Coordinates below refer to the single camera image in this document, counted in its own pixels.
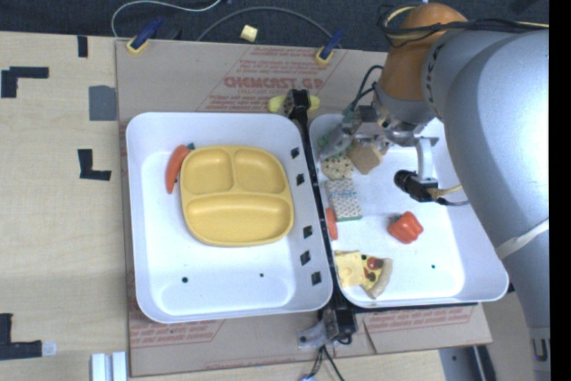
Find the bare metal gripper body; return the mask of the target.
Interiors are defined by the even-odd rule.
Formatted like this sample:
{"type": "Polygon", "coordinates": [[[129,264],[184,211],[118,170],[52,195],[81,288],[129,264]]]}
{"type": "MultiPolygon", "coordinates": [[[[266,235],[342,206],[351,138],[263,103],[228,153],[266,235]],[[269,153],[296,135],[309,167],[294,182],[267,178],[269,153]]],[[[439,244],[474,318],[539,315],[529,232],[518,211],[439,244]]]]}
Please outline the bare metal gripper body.
{"type": "Polygon", "coordinates": [[[374,143],[381,150],[392,145],[413,146],[416,136],[429,123],[429,109],[422,104],[404,104],[395,111],[385,104],[349,105],[342,114],[342,152],[354,142],[374,143]]]}

